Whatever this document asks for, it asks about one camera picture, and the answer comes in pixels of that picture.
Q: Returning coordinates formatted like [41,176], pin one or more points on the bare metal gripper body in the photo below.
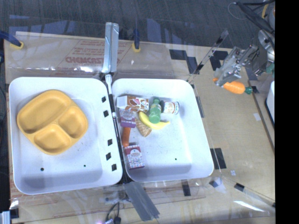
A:
[247,55]

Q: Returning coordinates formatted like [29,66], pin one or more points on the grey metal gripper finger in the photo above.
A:
[225,66]
[231,74]

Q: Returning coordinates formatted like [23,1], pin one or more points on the orange carrot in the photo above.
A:
[234,87]

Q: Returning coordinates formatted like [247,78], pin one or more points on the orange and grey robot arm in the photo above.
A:
[272,16]

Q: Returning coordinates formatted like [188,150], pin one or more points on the small white can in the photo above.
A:
[170,107]

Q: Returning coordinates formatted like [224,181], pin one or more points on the green bottle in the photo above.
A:
[154,112]

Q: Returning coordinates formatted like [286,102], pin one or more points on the white plastic tray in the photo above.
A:
[175,143]
[70,171]

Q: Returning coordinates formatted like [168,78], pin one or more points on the yellow banana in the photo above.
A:
[143,119]

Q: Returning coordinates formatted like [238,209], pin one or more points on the white and orange carton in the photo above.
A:
[133,101]

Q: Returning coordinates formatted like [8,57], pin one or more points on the tan waffle biscuit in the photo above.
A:
[143,130]

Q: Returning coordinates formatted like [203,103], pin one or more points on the purple and white carton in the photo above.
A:
[127,119]

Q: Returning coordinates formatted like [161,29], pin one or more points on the orange sausage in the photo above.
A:
[126,136]

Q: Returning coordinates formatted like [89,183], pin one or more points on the red and white carton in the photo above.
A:
[134,157]

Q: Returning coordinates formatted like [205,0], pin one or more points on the brown cardboard board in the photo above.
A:
[70,55]

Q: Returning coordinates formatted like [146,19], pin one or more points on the yellow divided plate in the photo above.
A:
[42,111]

